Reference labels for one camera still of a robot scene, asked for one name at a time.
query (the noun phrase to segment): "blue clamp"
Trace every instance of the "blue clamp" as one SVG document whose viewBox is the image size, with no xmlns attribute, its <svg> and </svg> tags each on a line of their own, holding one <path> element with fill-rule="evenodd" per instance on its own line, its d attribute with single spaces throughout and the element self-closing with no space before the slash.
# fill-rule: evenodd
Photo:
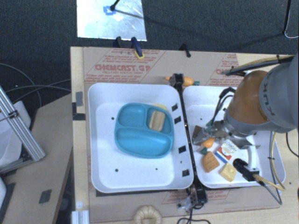
<svg viewBox="0 0 299 224">
<path fill-rule="evenodd" d="M 116 14 L 116 11 L 111 11 L 110 6 L 104 6 L 103 11 L 107 16 L 111 16 L 113 14 Z"/>
<path fill-rule="evenodd" d="M 136 37 L 132 37 L 131 39 L 132 45 L 135 48 L 135 55 L 139 60 L 142 60 L 144 58 L 144 54 L 141 50 L 141 46 L 139 42 L 137 41 Z"/>
</svg>

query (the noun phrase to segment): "metal frame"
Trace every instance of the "metal frame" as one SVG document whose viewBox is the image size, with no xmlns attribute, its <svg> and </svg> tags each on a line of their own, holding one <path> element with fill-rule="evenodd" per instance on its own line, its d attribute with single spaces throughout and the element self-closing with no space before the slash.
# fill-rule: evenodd
<svg viewBox="0 0 299 224">
<path fill-rule="evenodd" d="M 39 146 L 37 141 L 32 136 L 30 130 L 26 127 L 24 122 L 17 110 L 15 110 L 13 103 L 10 101 L 4 90 L 0 85 L 0 112 L 3 114 L 4 118 L 0 120 L 7 120 L 13 131 L 16 133 L 23 146 L 27 150 L 28 154 L 32 161 L 36 162 L 42 159 L 46 153 Z M 0 169 L 0 173 L 5 173 L 10 170 L 14 170 L 16 168 L 22 167 L 31 163 L 31 161 L 22 161 L 22 158 L 19 160 L 8 164 L 4 168 Z"/>
</svg>

